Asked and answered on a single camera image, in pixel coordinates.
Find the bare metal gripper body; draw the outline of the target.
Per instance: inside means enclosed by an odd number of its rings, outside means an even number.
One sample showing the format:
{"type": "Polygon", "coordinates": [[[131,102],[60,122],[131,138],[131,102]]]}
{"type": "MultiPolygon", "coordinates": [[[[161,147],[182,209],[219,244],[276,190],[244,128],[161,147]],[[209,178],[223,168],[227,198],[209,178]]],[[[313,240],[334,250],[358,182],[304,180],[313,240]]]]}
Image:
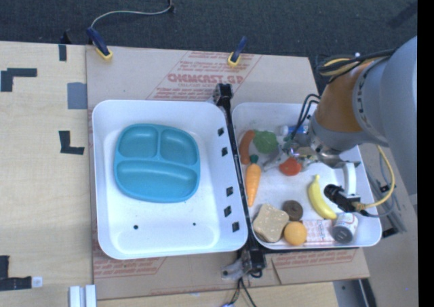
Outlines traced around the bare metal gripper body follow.
{"type": "Polygon", "coordinates": [[[343,167],[343,160],[337,150],[308,140],[290,140],[283,144],[283,150],[297,159],[314,158],[330,168],[343,167]]]}

